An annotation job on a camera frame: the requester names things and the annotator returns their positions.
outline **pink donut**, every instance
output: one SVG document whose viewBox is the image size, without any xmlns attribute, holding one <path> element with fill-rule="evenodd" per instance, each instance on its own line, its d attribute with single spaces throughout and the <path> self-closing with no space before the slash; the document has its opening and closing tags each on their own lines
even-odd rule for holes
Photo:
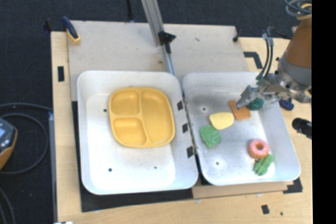
<svg viewBox="0 0 336 224">
<path fill-rule="evenodd" d="M 268 155 L 269 146 L 261 139 L 254 139 L 248 144 L 248 152 L 252 158 L 262 159 Z"/>
</svg>

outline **wooden table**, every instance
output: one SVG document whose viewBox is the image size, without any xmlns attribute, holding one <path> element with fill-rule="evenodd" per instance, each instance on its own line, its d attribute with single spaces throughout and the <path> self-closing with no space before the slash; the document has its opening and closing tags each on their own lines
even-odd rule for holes
<svg viewBox="0 0 336 224">
<path fill-rule="evenodd" d="M 201 31 L 205 30 L 209 33 L 225 29 L 225 27 L 218 28 L 215 26 L 190 27 L 193 30 L 199 28 L 202 29 Z M 178 25 L 167 26 L 167 28 L 178 29 Z M 194 40 L 198 42 L 200 38 L 196 37 Z M 282 55 L 288 42 L 285 39 L 275 39 L 275 58 Z M 232 188 L 222 189 L 217 195 L 212 195 L 212 190 L 208 191 L 206 188 L 201 188 L 199 193 L 196 190 L 197 186 L 195 186 L 195 193 L 197 193 L 195 199 L 82 212 L 71 109 L 68 43 L 69 40 L 65 32 L 51 33 L 57 221 L 72 221 L 74 224 L 312 223 L 312 141 L 304 135 L 298 134 L 291 127 L 295 118 L 311 121 L 311 106 L 297 102 L 295 102 L 293 111 L 283 110 L 283 115 L 301 164 L 299 178 L 303 186 L 302 192 L 288 194 L 282 192 L 293 182 L 254 189 L 250 186 L 233 186 Z M 265 61 L 266 48 L 262 38 L 239 38 L 236 46 L 241 48 L 241 53 L 243 51 L 256 52 L 260 56 L 261 62 Z M 253 58 L 245 59 L 250 71 L 258 71 Z M 60 67 L 64 70 L 64 77 L 61 79 L 59 78 Z"/>
</svg>

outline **black bracket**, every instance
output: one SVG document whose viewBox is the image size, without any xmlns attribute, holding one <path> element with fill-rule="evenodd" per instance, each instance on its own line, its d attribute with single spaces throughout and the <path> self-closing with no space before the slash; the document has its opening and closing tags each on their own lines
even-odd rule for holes
<svg viewBox="0 0 336 224">
<path fill-rule="evenodd" d="M 175 35 L 166 33 L 164 31 L 159 32 L 159 40 L 160 44 L 166 47 L 166 52 L 168 54 L 172 53 L 172 50 L 170 49 L 170 43 L 176 38 Z"/>
</svg>

